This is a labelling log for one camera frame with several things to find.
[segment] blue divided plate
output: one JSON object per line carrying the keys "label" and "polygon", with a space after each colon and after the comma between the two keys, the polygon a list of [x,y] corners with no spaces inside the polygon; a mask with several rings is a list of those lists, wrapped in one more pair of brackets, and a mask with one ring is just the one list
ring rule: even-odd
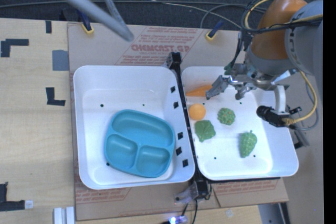
{"label": "blue divided plate", "polygon": [[165,120],[136,110],[117,112],[107,130],[104,154],[117,170],[159,177],[172,160],[175,133]]}

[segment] black tape marking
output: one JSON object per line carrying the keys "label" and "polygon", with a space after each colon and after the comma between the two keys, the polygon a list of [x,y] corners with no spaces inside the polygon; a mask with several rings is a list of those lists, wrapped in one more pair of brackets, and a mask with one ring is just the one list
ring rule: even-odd
{"label": "black tape marking", "polygon": [[0,184],[0,211],[24,210],[25,201],[7,201],[8,182]]}
{"label": "black tape marking", "polygon": [[69,56],[67,51],[53,50],[52,56],[53,71],[69,71]]}
{"label": "black tape marking", "polygon": [[11,46],[29,46],[29,39],[6,38],[5,41],[1,41],[0,57],[9,57]]}
{"label": "black tape marking", "polygon": [[176,155],[179,156],[182,153],[182,148],[179,147],[176,149]]}
{"label": "black tape marking", "polygon": [[47,104],[65,106],[65,100],[55,100],[55,88],[46,87]]}
{"label": "black tape marking", "polygon": [[47,34],[51,34],[51,32],[52,32],[52,27],[51,27],[51,20],[47,20],[46,21],[46,33]]}
{"label": "black tape marking", "polygon": [[188,166],[188,160],[187,159],[184,159],[182,161],[182,166],[185,167],[185,166]]}

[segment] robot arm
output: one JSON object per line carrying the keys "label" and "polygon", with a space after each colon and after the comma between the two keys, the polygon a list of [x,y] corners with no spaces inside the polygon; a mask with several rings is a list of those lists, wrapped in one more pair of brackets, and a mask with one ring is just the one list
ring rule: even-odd
{"label": "robot arm", "polygon": [[[228,77],[219,76],[213,87],[206,92],[206,97],[210,99],[224,92],[228,85],[237,90],[237,100],[243,98],[246,92],[257,88],[274,91],[275,109],[261,106],[257,114],[274,126],[290,126],[295,122],[289,118],[289,113],[285,112],[285,89],[288,86],[279,83],[282,79],[300,72],[309,83],[305,73],[313,75],[323,102],[323,0],[311,3],[304,0],[272,0],[258,28],[251,29],[248,17],[255,7],[265,1],[269,0],[255,0],[245,9],[236,56],[225,67],[225,75]],[[244,46],[244,63],[235,63],[237,54],[245,42],[242,39],[247,35],[252,36],[252,40]],[[304,119],[314,112],[316,99],[315,95],[313,110]]]}

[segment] wooden table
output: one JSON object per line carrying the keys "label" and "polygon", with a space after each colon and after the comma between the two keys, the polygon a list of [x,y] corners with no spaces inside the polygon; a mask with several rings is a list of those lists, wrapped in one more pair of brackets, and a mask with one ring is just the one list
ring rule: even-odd
{"label": "wooden table", "polygon": [[[52,223],[54,208],[75,205],[69,71],[53,71],[52,51],[68,50],[67,23],[0,19],[0,40],[29,39],[0,58],[0,184],[7,200],[32,200],[33,209],[0,212],[0,223]],[[64,106],[47,105],[46,88]],[[200,210],[196,223],[260,224],[258,206]],[[193,212],[187,212],[189,218]],[[168,214],[85,221],[160,223]]]}

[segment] white tray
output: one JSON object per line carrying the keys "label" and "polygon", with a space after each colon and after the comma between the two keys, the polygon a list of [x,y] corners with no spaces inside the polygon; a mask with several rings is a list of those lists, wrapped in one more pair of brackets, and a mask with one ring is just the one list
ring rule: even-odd
{"label": "white tray", "polygon": [[[179,89],[164,67],[83,66],[74,74],[79,175],[92,189],[133,187],[188,181],[195,172]],[[175,150],[168,170],[146,178],[107,165],[104,138],[112,116],[124,109],[155,115],[175,131]]]}
{"label": "white tray", "polygon": [[[212,84],[224,67],[188,67],[182,72],[185,93]],[[206,100],[205,97],[186,97],[187,107],[202,103],[206,107],[204,120],[210,120],[216,135],[200,142],[194,132],[195,121],[190,119],[197,163],[200,172],[211,180],[233,180],[291,176],[298,169],[298,159],[290,132],[285,127],[274,127],[257,116],[260,105],[275,107],[272,91],[253,90],[237,101],[236,90],[229,86],[224,93]],[[224,125],[217,119],[221,108],[232,109],[235,122]],[[239,155],[240,133],[253,131],[258,142],[246,158]]]}

